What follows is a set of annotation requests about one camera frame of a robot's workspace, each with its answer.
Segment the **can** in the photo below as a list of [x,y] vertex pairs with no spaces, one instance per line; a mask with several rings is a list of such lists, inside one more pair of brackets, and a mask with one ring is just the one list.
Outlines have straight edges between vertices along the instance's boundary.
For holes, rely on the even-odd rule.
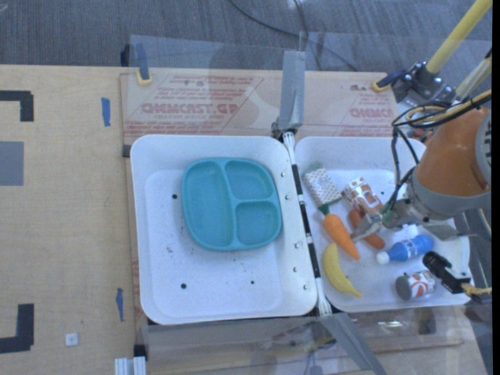
[[360,213],[377,214],[383,207],[380,199],[373,193],[371,186],[364,177],[349,182],[341,192],[342,197]]
[[396,279],[396,292],[403,300],[410,300],[427,295],[436,290],[436,280],[430,271],[415,272],[412,275],[405,273]]

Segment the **yellow banana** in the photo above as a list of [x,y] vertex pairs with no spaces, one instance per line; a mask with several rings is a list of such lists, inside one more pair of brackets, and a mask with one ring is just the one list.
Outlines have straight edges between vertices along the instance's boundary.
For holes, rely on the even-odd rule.
[[361,293],[352,286],[351,281],[345,276],[338,263],[337,243],[330,243],[325,248],[323,252],[323,268],[327,273],[328,280],[335,289],[344,293],[353,293],[356,297],[361,297]]

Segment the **gray square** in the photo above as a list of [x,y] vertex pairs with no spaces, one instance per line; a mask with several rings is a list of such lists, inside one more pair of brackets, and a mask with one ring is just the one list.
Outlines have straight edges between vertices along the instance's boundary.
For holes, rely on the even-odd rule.
[[0,186],[23,186],[24,142],[0,141]]

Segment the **blue bottle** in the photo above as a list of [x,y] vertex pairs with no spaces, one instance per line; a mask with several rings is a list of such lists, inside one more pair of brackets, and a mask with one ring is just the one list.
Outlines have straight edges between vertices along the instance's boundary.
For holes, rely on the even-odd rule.
[[389,261],[406,261],[429,252],[433,247],[434,239],[425,234],[419,234],[411,239],[394,243],[387,252],[377,253],[377,261],[381,265]]

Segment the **carrot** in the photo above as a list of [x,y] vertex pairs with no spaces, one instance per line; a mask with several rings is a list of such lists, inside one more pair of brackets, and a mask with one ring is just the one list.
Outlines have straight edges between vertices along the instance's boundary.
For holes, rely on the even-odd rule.
[[352,258],[359,259],[358,249],[354,245],[351,235],[338,215],[329,212],[323,218],[323,225],[327,233],[340,247],[342,247]]
[[[354,228],[358,227],[358,223],[363,217],[364,216],[361,215],[361,213],[357,209],[352,209],[349,212],[349,220],[351,221],[351,225]],[[385,247],[384,239],[382,239],[382,237],[378,236],[377,234],[369,234],[363,240],[374,248],[381,249]]]

